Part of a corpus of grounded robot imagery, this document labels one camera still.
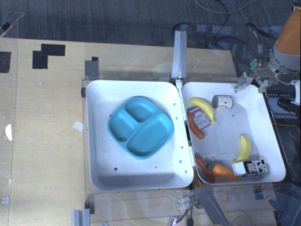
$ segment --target carrot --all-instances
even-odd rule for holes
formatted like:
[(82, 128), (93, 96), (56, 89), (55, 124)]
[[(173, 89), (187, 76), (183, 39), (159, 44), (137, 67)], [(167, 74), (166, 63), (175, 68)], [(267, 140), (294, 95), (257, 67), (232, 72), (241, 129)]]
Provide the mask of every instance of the carrot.
[(207, 163), (206, 164), (206, 168), (209, 170), (209, 169), (212, 169), (212, 172), (217, 175), (217, 176), (220, 176), (220, 177), (223, 177), (223, 178), (230, 178), (230, 179), (234, 179), (234, 180), (239, 180), (240, 177), (238, 176), (235, 176), (234, 175), (234, 172), (231, 171), (230, 169), (220, 165), (220, 164), (211, 164), (211, 163)]
[(208, 180), (212, 183), (215, 182), (215, 174), (211, 169), (206, 168), (206, 162), (200, 157), (200, 156), (195, 156), (196, 157), (196, 163), (199, 165), (199, 167), (203, 170), (203, 172), (206, 174)]
[(200, 139), (204, 139), (205, 135), (204, 133), (198, 128), (198, 126), (196, 125), (196, 123), (193, 120), (193, 115), (192, 114), (188, 114), (187, 115), (188, 118), (188, 124), (189, 124), (189, 128), (190, 130), (193, 132), (194, 135), (196, 135), (198, 138)]

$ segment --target small can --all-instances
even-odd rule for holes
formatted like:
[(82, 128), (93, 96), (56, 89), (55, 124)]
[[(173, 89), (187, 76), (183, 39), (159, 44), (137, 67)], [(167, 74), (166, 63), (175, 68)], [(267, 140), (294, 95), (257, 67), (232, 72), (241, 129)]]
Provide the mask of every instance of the small can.
[(214, 109), (231, 109), (233, 106), (233, 100), (231, 96), (213, 96), (212, 107)]

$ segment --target sausage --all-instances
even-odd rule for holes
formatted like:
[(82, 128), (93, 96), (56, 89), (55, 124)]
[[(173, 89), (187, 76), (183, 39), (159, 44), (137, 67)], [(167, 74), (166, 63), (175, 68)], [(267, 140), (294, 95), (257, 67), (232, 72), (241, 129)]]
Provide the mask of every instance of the sausage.
[(199, 167), (203, 170), (203, 172), (206, 174), (208, 180), (212, 183), (215, 182), (216, 176), (213, 173), (211, 169), (206, 168), (206, 162), (200, 157), (200, 156), (195, 156), (196, 158), (196, 163), (199, 165)]
[(204, 133), (198, 128), (198, 126), (196, 125), (196, 123), (193, 120), (193, 115), (192, 114), (188, 114), (187, 115), (188, 118), (188, 124), (189, 124), (189, 128), (190, 130), (193, 132), (194, 135), (196, 135), (198, 138), (200, 139), (204, 139), (205, 135)]

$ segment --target toy banana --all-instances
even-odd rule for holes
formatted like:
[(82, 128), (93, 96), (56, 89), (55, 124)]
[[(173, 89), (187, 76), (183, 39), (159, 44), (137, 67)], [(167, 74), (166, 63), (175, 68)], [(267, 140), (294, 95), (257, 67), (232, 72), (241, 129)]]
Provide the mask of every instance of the toy banana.
[(251, 144), (247, 137), (244, 135), (240, 135), (240, 143), (241, 143), (241, 150), (236, 158), (236, 160), (233, 161), (233, 163), (239, 162), (239, 161), (246, 161), (251, 153)]
[(206, 100), (194, 97), (188, 102), (192, 105), (200, 107), (209, 116), (211, 123), (214, 123), (214, 110)]

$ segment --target snack package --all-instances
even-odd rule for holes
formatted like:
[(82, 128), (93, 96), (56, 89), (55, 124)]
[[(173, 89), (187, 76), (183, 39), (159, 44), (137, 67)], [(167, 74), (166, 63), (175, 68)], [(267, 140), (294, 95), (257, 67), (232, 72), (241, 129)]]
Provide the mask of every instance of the snack package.
[(187, 111), (187, 113), (193, 115), (193, 120), (197, 127), (202, 130), (211, 125), (211, 121), (205, 112), (202, 111), (200, 107), (193, 107)]
[(267, 167), (264, 160), (256, 161), (239, 161), (232, 164), (234, 174), (236, 176), (253, 176), (267, 172)]

